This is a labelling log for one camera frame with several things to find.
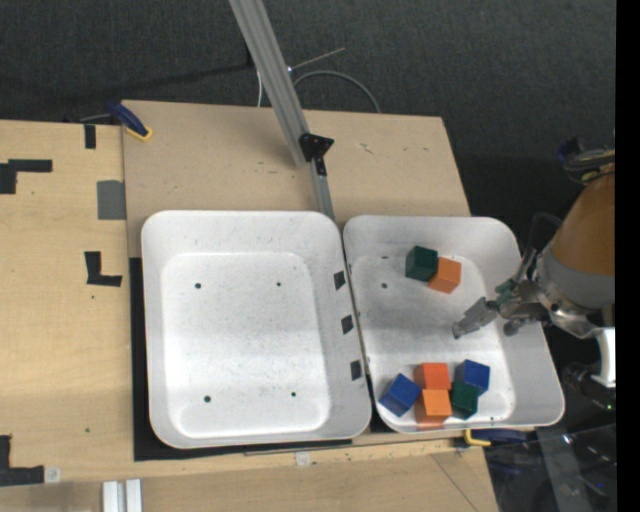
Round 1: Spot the orange cube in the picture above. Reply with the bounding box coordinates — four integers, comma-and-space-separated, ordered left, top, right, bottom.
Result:
413, 388, 454, 431
427, 256, 463, 295
413, 362, 453, 392

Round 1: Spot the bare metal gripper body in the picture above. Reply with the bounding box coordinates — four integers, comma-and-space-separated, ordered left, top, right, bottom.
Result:
497, 279, 603, 340

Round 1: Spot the white plastic tray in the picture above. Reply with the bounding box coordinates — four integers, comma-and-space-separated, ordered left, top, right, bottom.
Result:
342, 214, 566, 435
140, 209, 374, 450

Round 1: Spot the dark green cube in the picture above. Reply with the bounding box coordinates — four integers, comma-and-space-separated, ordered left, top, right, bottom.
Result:
404, 245, 440, 283
449, 380, 482, 421

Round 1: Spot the pale wood board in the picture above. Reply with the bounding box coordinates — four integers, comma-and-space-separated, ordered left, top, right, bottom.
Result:
121, 99, 488, 465

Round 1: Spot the blue cube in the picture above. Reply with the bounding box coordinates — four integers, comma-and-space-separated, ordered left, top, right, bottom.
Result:
378, 372, 423, 418
453, 358, 492, 397

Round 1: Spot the black cylinder on white bracket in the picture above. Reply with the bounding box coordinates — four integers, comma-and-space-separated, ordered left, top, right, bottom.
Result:
561, 326, 617, 412

